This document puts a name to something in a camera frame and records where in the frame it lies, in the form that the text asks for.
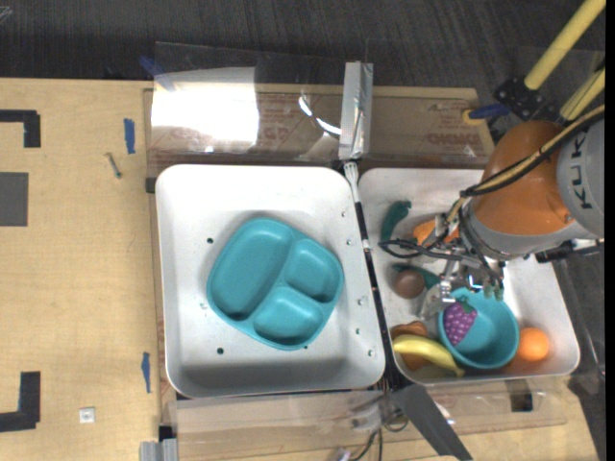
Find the yellow banana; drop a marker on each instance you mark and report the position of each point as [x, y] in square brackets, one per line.
[425, 348]

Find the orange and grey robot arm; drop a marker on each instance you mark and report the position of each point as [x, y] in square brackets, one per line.
[523, 195]

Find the orange fruit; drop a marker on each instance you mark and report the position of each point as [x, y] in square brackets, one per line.
[533, 344]

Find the orange-brown toy pastry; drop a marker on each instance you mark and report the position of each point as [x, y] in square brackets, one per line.
[410, 329]

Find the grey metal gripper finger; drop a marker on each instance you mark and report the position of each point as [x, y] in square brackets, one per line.
[429, 303]
[447, 292]

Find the green toy vegetable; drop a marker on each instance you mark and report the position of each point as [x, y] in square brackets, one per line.
[394, 219]

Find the blue divided plate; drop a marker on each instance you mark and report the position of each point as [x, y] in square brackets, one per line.
[254, 267]

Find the purple grapes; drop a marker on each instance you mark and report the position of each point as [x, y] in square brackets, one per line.
[459, 322]

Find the white plastic tray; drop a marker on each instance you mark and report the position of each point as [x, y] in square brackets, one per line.
[543, 296]
[192, 267]

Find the orange carrot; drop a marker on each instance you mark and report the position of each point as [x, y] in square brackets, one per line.
[425, 231]

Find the small white square block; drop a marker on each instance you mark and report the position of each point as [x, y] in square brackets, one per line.
[87, 415]

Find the blue bowl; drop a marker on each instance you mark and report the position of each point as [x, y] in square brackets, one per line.
[495, 334]

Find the small metal screw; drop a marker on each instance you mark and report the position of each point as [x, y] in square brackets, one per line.
[114, 165]

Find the black cylinder on white bracket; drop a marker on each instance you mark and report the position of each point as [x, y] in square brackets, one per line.
[555, 252]

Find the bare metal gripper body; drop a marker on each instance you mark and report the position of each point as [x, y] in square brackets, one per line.
[473, 271]

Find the brown egg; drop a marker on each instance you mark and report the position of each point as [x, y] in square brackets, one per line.
[409, 283]

